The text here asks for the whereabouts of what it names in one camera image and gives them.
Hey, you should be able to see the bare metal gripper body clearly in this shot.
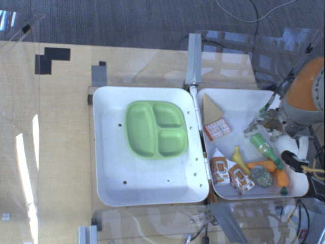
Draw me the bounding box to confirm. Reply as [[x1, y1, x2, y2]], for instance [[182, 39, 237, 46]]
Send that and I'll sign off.
[[258, 108, 285, 134]]

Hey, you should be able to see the green plastic bottle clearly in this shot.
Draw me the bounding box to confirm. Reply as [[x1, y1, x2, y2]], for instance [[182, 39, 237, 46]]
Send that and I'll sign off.
[[249, 133, 284, 170]]

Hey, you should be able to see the white plastic tray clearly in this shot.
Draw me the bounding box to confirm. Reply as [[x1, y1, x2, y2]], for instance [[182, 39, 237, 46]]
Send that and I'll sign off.
[[196, 87, 310, 201], [92, 86, 210, 207]]

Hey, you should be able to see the orange carrot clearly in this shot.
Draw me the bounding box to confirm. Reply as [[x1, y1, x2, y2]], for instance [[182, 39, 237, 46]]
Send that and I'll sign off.
[[275, 168, 290, 196], [245, 160, 278, 175]]

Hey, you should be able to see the yellow banana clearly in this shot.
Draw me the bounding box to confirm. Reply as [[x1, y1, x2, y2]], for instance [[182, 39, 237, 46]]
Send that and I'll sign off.
[[232, 146, 251, 177]]

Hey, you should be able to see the red and white packet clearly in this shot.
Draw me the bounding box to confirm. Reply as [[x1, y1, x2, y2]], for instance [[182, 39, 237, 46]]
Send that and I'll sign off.
[[203, 118, 232, 142]]

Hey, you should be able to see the grey and green can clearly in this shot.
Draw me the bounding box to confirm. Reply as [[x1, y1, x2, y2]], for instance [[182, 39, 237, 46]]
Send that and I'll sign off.
[[250, 165, 275, 188]]

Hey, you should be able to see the tan triangular bread slice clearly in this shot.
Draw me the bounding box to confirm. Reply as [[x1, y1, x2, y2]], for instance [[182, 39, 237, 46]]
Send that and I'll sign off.
[[202, 93, 224, 127]]

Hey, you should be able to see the brown and white carton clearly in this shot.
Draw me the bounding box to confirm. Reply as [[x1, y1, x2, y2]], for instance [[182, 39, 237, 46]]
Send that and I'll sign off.
[[209, 148, 231, 186], [226, 159, 255, 196]]

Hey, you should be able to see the thin black and white rod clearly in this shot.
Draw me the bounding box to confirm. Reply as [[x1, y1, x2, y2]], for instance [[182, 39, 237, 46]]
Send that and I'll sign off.
[[189, 84, 213, 188]]

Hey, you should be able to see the green divided plate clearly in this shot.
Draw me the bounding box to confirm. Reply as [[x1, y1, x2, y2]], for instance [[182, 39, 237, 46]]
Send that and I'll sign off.
[[124, 100, 189, 160]]

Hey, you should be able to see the black cylinder on white bracket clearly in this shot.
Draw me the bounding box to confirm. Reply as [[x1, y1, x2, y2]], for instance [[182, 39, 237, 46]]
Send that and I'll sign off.
[[280, 135, 310, 173]]

